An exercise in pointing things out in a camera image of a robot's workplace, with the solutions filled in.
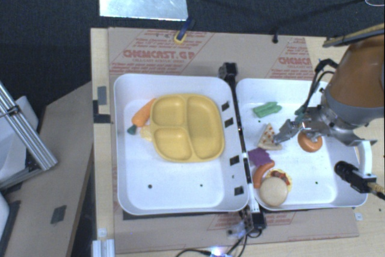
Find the toy pizza slice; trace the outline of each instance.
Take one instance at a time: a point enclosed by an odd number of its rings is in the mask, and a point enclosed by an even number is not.
[[[281,144],[275,144],[273,141],[274,130],[270,123],[266,125],[264,132],[258,142],[258,147],[263,148],[265,150],[281,150]]]

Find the tray hole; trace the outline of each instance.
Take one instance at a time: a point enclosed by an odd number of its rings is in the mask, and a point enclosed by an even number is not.
[[[230,159],[230,166],[233,166],[233,165],[236,164],[236,163],[239,163],[239,155],[233,156],[233,157]]]
[[[225,104],[222,105],[222,111],[227,110],[230,107],[229,103],[226,102]]]
[[[234,196],[241,195],[244,193],[243,187],[234,188]]]
[[[230,118],[224,122],[224,127],[227,128],[228,126],[233,125],[233,124],[234,124],[234,120],[232,118]]]

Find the orange toy carrot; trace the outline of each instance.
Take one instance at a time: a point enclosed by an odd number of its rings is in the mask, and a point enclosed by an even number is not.
[[[275,165],[275,162],[271,160],[270,163],[266,163],[265,165],[261,165],[257,168],[253,176],[254,188],[260,188],[263,174],[267,172],[270,168],[273,168],[274,165]]]
[[[137,131],[137,127],[141,128],[147,122],[151,113],[151,106],[154,103],[155,98],[145,104],[140,110],[138,110],[131,118],[132,126],[127,130],[131,135],[134,135]]]

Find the black cable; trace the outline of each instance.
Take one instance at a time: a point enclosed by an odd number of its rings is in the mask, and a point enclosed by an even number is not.
[[[209,252],[208,250],[185,249],[179,252],[175,257],[179,257],[180,255],[186,252],[196,252],[196,253],[201,253],[202,255],[211,256],[211,252]]]
[[[242,254],[243,254],[243,252],[245,251],[246,243],[247,243],[247,237],[248,237],[248,234],[245,236],[245,241],[243,242],[242,250],[241,250],[241,252],[239,253],[238,257],[241,257]]]
[[[376,195],[377,195],[377,197],[379,197],[379,198],[385,200],[385,194],[383,194],[383,193],[381,193],[381,192],[377,192]]]
[[[257,235],[251,235],[251,232],[248,233],[248,237],[251,238],[251,239],[256,239],[258,237],[260,237],[260,235],[262,235],[262,230],[260,229],[259,230],[259,233]]]
[[[233,250],[235,250],[238,246],[239,246],[239,244],[242,242],[242,240],[243,240],[243,238],[244,237],[242,237],[242,238],[240,238],[228,251],[227,251],[227,255],[229,255],[229,254],[231,254],[231,252],[233,251]]]
[[[303,106],[303,112],[306,112],[307,110],[307,107],[309,106],[309,102],[310,102],[310,99],[312,98],[315,90],[317,90],[318,88],[318,85],[319,85],[319,82],[322,80],[322,78],[326,75],[326,74],[334,74],[333,71],[325,71],[321,74],[321,76],[317,79],[317,76],[318,76],[318,73],[316,73],[313,77],[313,81],[310,85],[310,90],[309,90],[309,94],[307,96],[307,99],[305,101],[305,103],[302,105]]]

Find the yellow divided plate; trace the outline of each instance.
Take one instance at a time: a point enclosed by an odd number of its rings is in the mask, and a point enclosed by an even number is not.
[[[157,153],[169,161],[209,161],[224,148],[218,108],[199,94],[157,98],[151,107],[150,129]]]

